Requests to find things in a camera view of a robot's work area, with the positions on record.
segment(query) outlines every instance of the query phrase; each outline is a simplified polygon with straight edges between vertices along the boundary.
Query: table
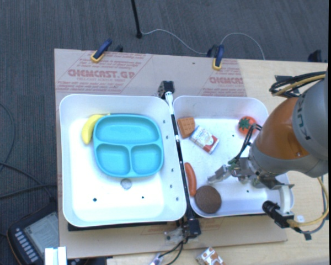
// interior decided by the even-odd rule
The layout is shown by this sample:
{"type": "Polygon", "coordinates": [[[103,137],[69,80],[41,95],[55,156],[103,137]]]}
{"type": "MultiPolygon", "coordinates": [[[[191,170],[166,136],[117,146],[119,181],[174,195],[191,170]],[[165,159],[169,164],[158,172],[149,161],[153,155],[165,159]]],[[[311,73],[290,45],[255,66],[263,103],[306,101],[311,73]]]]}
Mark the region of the table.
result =
{"type": "MultiPolygon", "coordinates": [[[[307,72],[324,71],[326,63],[222,60],[221,71],[212,69],[212,60],[205,57],[180,57],[149,54],[107,52],[100,65],[88,62],[92,51],[55,50],[56,111],[57,111],[57,159],[59,198],[61,199],[61,146],[58,104],[72,93],[155,95],[161,81],[174,81],[177,95],[253,97],[263,102],[268,110],[284,99],[272,97],[269,87],[275,76],[295,76],[307,72]]],[[[297,172],[289,172],[295,204],[292,211],[303,215],[306,221],[315,219],[322,212],[321,189],[316,179],[297,172]]],[[[324,178],[328,186],[328,175],[324,178]]],[[[61,210],[59,227],[60,246],[67,247],[69,258],[107,256],[108,265],[149,264],[156,253],[169,250],[164,245],[162,229],[157,235],[138,236],[137,241],[122,229],[90,233],[68,232],[61,210]],[[119,239],[117,245],[111,237],[119,239]],[[149,250],[143,242],[148,243],[149,250]]],[[[218,231],[204,232],[199,240],[189,243],[179,256],[178,264],[197,264],[195,257],[213,246],[227,265],[230,264],[328,264],[329,223],[305,241],[304,236],[291,229],[283,230],[266,216],[230,217],[221,221],[218,231]]],[[[175,256],[167,256],[164,263],[175,256]]]]}

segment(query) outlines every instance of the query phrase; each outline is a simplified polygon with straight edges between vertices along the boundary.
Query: device screen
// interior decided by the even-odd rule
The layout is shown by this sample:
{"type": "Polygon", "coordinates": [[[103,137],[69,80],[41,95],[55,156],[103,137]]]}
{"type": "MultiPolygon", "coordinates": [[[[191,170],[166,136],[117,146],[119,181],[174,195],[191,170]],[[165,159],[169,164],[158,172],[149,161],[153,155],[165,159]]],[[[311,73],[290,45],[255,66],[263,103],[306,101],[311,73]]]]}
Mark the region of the device screen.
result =
{"type": "Polygon", "coordinates": [[[34,244],[40,257],[44,259],[45,248],[57,247],[59,244],[57,212],[52,212],[44,218],[25,227],[24,232],[34,244]]]}

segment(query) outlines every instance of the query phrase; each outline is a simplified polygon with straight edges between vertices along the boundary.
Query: small box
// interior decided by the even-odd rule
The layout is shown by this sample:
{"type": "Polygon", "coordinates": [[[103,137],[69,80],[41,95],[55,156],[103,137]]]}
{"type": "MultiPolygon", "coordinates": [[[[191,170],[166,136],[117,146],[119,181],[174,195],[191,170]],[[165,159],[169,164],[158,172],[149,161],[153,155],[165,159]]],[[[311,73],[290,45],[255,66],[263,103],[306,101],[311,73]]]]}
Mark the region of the small box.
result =
{"type": "Polygon", "coordinates": [[[198,126],[192,133],[190,140],[211,154],[218,144],[218,138],[204,128],[198,126]]]}
{"type": "Polygon", "coordinates": [[[226,265],[212,247],[209,247],[202,254],[198,255],[196,261],[201,265],[226,265]]]}

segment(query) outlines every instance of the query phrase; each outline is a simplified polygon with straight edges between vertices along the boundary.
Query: gray carpet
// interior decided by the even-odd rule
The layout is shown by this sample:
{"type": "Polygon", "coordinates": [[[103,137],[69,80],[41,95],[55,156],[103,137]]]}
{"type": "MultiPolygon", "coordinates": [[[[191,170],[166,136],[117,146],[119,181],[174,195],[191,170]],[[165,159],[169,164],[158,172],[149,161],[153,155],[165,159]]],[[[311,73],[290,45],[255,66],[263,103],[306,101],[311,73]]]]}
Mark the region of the gray carpet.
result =
{"type": "MultiPolygon", "coordinates": [[[[167,30],[192,50],[164,31],[136,38],[130,0],[0,0],[0,161],[56,184],[54,48],[93,50],[112,38],[125,52],[203,56],[226,37],[226,58],[306,62],[320,50],[328,61],[329,0],[135,2],[142,32],[167,30]]],[[[0,195],[34,185],[0,166],[0,195]]],[[[10,224],[48,201],[43,189],[0,199],[0,264],[16,264],[10,224]]]]}

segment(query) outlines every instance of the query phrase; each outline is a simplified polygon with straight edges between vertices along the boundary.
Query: tomato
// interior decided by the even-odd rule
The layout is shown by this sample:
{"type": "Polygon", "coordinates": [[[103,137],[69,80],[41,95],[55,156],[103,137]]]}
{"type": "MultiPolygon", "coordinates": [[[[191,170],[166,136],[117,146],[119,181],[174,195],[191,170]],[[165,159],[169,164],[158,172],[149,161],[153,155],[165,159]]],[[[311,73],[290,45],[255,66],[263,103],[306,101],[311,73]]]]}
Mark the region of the tomato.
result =
{"type": "Polygon", "coordinates": [[[256,124],[256,120],[251,116],[244,116],[239,120],[238,129],[242,134],[247,134],[250,126],[256,124]]]}

